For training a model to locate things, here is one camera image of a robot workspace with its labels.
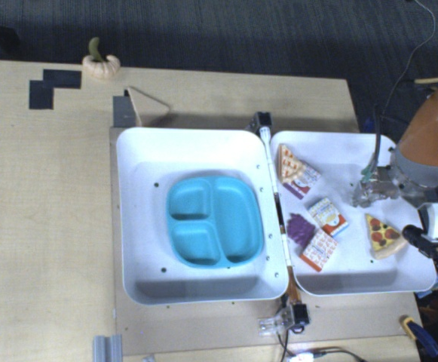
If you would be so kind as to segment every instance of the blue plate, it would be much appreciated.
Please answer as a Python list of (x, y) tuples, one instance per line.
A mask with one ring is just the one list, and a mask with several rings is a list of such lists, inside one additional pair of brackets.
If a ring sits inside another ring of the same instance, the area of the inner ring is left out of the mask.
[(264, 243), (256, 196), (234, 177), (175, 184), (167, 196), (167, 224), (176, 257), (194, 267), (243, 265), (259, 255)]

